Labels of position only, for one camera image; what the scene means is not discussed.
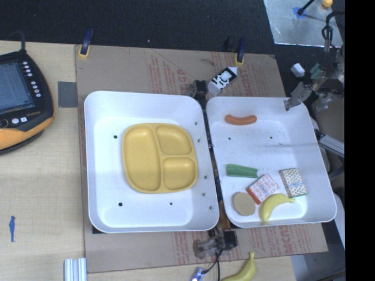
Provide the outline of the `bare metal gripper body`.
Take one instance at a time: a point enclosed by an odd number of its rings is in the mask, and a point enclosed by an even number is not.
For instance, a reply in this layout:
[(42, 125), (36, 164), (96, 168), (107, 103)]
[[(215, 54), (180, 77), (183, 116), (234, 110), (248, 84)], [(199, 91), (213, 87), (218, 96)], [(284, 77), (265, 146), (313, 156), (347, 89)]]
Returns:
[(345, 86), (337, 78), (317, 78), (311, 79), (312, 91), (317, 96), (325, 96), (326, 94), (338, 95), (339, 97), (344, 96)]

